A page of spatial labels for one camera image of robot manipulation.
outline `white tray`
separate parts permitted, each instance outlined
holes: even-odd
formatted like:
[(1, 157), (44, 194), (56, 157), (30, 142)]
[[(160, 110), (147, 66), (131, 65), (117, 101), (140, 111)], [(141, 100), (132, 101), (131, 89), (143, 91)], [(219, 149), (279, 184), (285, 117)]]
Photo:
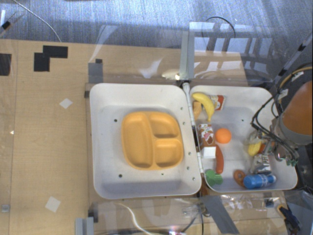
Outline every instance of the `white tray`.
[[(200, 169), (182, 89), (172, 85), (97, 84), (90, 92), (90, 111), (94, 187), (101, 197), (191, 195), (200, 189)], [(178, 121), (184, 146), (184, 158), (178, 166), (146, 171), (128, 165), (122, 150), (121, 123), (125, 115), (135, 111), (165, 112)]]
[[(221, 174), (223, 183), (211, 187), (217, 192), (245, 192), (245, 191), (267, 191), (292, 189), (297, 184), (297, 174), (294, 167), (287, 166), (285, 161), (278, 162), (273, 156), (269, 161), (273, 175), (276, 176), (276, 183), (254, 190), (248, 190), (239, 186), (233, 179), (235, 170), (245, 172), (250, 170), (252, 158), (247, 153), (247, 145), (244, 141), (254, 130), (250, 122), (255, 112), (271, 97), (271, 94), (262, 88), (252, 87), (229, 87), (229, 86), (195, 86), (190, 91), (202, 92), (212, 95), (226, 96), (224, 107), (221, 111), (215, 111), (211, 124), (213, 131), (219, 128), (227, 128), (232, 133), (232, 140), (228, 144), (219, 144), (224, 156), (224, 171)], [(274, 116), (270, 111), (271, 104), (268, 104), (260, 113), (259, 121), (269, 128)], [(202, 111), (197, 124), (205, 123), (207, 116)], [(202, 159), (203, 169), (215, 169), (215, 160)]]

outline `gray carpet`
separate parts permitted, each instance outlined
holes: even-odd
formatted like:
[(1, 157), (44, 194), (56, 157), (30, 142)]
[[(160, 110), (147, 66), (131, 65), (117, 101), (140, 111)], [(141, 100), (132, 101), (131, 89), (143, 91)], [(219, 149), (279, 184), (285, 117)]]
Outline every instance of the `gray carpet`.
[[(223, 17), (235, 29), (251, 29), (237, 34), (237, 38), (261, 39), (261, 49), (270, 41), (271, 55), (267, 57), (268, 46), (263, 60), (259, 60), (261, 65), (254, 64), (253, 68), (272, 79), (313, 26), (313, 0), (18, 1), (49, 22), (63, 42), (72, 43), (180, 48), (182, 31), (189, 29), (190, 22)], [(6, 20), (16, 11), (24, 11), (11, 0), (0, 0), (0, 3)], [(28, 12), (5, 38), (57, 41), (51, 29)], [(301, 59), (301, 63), (312, 61), (312, 54)]]

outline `orange divided plate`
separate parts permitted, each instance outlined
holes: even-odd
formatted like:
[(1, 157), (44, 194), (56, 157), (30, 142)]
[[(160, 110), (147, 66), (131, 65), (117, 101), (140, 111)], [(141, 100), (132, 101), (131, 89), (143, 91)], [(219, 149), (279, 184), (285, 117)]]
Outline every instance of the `orange divided plate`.
[(177, 121), (162, 112), (126, 115), (122, 122), (122, 146), (128, 164), (140, 170), (175, 167), (184, 155)]

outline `green object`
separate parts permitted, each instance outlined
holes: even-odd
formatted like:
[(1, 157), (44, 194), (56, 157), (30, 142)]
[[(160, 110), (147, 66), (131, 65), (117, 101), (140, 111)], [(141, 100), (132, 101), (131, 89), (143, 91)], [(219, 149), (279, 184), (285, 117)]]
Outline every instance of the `green object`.
[(205, 178), (210, 186), (214, 186), (215, 184), (220, 185), (223, 183), (222, 176), (220, 174), (215, 173), (215, 171), (213, 170), (207, 170), (205, 172)]

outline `white paper square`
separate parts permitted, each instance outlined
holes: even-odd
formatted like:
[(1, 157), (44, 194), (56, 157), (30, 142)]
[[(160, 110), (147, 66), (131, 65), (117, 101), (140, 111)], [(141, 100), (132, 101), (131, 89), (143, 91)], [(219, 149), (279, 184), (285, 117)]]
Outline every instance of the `white paper square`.
[(57, 200), (56, 198), (51, 196), (45, 207), (52, 212), (56, 212), (57, 209), (59, 208), (60, 203), (61, 203), (60, 200)]
[(69, 100), (68, 98), (64, 99), (60, 105), (64, 108), (67, 109), (73, 102)]

